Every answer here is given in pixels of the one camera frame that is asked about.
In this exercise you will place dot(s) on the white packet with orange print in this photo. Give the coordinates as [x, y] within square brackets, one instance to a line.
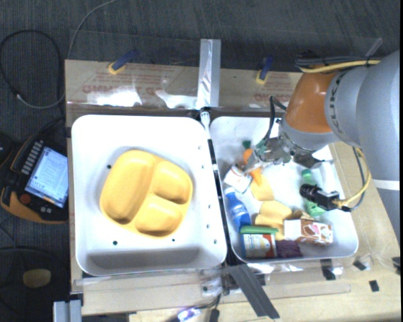
[236, 178]

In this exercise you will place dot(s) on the dull yellow oval object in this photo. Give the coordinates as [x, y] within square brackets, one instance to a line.
[37, 277]

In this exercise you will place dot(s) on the white plastic tray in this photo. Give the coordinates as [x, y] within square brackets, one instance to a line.
[289, 179]
[87, 193]

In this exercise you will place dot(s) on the purple grapes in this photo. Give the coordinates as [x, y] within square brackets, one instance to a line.
[289, 249]

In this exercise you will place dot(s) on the white can with green lid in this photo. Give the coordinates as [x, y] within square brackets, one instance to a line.
[258, 245]

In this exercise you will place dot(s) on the blue bottle with white cap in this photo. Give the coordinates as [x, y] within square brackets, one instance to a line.
[238, 210]

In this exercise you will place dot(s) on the yellow divided plate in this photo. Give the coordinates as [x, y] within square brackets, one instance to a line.
[127, 186]

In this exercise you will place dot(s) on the black cylinder on white bracket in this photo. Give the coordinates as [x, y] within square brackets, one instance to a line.
[317, 193]

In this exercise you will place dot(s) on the yellow cheese slice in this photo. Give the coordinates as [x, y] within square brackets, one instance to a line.
[262, 190]

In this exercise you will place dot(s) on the orange carrot with green top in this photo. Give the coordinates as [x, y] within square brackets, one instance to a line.
[248, 154]

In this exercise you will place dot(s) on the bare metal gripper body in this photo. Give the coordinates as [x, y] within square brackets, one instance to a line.
[276, 151]

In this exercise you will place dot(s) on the brown cardboard board red print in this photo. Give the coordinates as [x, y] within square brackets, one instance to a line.
[362, 294]

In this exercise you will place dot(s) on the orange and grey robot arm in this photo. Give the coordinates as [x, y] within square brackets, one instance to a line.
[362, 106]

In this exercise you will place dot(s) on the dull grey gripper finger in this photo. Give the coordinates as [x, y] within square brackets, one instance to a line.
[252, 162]

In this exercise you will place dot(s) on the brown and white carton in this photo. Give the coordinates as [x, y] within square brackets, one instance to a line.
[309, 231]

